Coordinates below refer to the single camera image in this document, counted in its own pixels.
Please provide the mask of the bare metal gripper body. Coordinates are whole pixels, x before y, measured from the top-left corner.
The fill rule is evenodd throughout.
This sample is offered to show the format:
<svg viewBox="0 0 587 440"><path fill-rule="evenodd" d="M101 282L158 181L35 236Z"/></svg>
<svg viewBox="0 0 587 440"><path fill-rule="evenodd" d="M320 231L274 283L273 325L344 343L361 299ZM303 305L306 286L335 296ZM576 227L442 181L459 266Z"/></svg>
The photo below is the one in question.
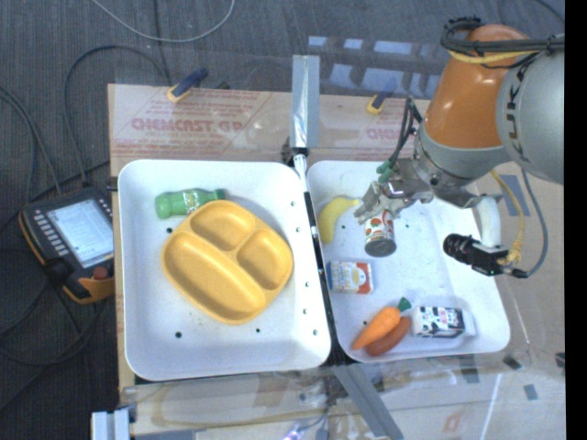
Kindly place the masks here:
<svg viewBox="0 0 587 440"><path fill-rule="evenodd" d="M427 204L460 187L460 177L440 168L425 157L386 160L377 168L378 178L385 197L407 198L412 204Z"/></svg>

